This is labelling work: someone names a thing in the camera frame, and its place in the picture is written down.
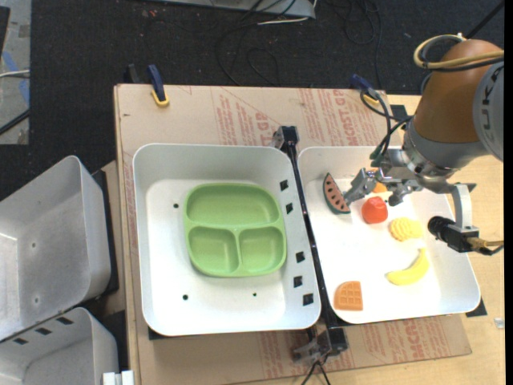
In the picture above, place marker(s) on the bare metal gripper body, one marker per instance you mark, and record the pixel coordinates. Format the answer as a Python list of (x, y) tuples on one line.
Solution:
[(405, 171)]

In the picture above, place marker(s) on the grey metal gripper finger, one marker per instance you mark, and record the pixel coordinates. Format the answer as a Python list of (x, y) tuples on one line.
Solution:
[(360, 185), (398, 194)]

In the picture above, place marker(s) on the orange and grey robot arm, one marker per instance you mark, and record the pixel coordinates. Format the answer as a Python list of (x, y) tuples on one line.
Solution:
[(449, 106)]

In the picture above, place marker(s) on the small orange toy piece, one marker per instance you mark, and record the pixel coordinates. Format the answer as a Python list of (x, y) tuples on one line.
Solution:
[(380, 188)]

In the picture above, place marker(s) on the toy watermelon slice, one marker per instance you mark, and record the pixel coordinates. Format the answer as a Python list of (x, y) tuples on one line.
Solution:
[(336, 201)]

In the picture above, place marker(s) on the red toy pepper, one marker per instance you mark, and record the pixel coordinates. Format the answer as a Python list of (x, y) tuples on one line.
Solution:
[(374, 211)]

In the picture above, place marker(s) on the yellow ribbed toy food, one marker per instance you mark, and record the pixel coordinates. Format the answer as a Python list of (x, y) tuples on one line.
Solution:
[(405, 229)]

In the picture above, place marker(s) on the thin black rod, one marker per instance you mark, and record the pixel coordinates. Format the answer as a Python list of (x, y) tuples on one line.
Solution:
[(310, 223)]

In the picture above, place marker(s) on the white plastic tray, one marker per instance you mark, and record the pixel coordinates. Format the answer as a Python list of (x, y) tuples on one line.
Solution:
[(360, 255), (64, 355), (48, 239), (160, 255)]

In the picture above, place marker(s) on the yellow banana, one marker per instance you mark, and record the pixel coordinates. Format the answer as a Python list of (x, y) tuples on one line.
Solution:
[(413, 273)]

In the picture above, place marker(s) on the orange toy waffle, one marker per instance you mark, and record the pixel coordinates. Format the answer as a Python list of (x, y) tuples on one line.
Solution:
[(349, 296)]

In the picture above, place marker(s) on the green divided plate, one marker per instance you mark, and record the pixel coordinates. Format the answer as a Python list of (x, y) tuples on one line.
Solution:
[(234, 215)]

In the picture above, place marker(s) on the brown cardboard board, red print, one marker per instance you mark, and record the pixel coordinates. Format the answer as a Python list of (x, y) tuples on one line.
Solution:
[(224, 114)]

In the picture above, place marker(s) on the black cylinder on white bracket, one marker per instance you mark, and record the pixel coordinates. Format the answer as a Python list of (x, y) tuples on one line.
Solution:
[(451, 233)]

